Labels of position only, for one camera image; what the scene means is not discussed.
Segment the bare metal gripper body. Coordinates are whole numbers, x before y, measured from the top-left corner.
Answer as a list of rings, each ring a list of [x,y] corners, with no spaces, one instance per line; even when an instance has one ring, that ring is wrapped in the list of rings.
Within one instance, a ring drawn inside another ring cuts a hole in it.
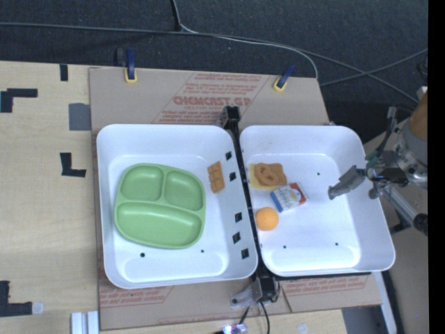
[[[428,168],[411,151],[374,150],[365,160],[367,176],[374,182],[428,188]]]

